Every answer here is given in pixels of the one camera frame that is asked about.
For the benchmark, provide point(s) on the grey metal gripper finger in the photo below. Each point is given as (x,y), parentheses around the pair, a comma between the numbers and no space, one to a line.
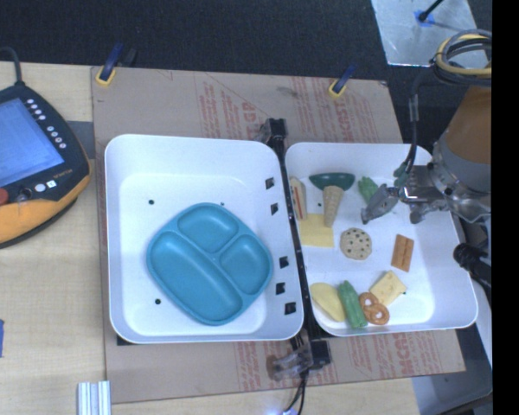
(419,214)
(380,203)

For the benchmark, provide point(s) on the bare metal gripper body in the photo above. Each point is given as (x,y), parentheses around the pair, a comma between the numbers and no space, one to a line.
(426,188)

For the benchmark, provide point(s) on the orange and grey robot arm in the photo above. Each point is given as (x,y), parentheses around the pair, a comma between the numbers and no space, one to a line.
(469,123)

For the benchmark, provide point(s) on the green toy lettuce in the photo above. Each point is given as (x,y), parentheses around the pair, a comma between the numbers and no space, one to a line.
(367,188)

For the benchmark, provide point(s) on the orange rectangular cracker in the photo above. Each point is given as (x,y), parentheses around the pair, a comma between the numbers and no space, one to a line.
(402,253)

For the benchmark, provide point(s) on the chocolate chip biscuit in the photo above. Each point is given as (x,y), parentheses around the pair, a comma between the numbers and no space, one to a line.
(355,243)

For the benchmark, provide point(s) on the green ice cream cone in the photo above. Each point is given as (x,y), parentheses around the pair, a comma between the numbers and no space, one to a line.
(332,201)

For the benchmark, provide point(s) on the white plastic tray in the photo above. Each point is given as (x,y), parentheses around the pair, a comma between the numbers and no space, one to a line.
(134,240)
(437,266)

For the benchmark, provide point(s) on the yellow cheese slice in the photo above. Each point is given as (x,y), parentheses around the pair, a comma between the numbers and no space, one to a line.
(318,234)

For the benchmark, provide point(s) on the yellow cheese wedge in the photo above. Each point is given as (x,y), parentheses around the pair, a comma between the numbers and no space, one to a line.
(388,288)

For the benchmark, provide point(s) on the beige toy sandwich wedge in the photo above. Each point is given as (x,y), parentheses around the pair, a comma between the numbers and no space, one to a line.
(298,199)

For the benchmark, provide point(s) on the thin black rod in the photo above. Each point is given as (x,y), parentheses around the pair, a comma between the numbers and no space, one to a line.
(295,240)

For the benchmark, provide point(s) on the brown pretzel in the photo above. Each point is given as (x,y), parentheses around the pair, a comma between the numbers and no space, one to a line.
(375,309)

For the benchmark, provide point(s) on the green toy asparagus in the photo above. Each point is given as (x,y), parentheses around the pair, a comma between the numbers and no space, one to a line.
(352,305)

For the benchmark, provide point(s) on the blue divided plate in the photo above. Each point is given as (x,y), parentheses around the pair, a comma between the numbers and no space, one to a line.
(207,266)

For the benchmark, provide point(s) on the brown cardboard board, red print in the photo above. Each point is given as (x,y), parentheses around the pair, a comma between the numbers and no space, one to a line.
(168,102)

